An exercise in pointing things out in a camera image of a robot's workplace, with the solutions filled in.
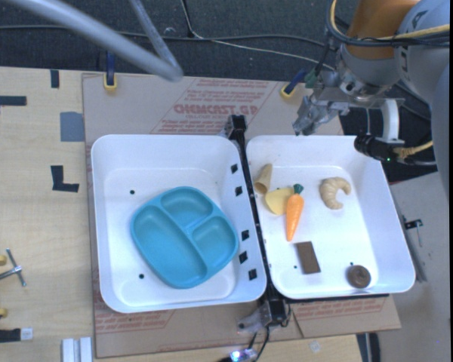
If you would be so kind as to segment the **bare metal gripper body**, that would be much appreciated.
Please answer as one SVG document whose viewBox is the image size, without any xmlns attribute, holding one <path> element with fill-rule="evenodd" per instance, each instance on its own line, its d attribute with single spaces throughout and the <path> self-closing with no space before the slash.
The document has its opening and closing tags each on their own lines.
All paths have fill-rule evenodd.
<svg viewBox="0 0 453 362">
<path fill-rule="evenodd" d="M 368 70 L 357 75 L 350 69 L 314 69 L 310 78 L 311 114 L 347 114 L 351 108 L 378 109 L 387 101 L 385 92 L 397 81 L 396 71 Z"/>
</svg>

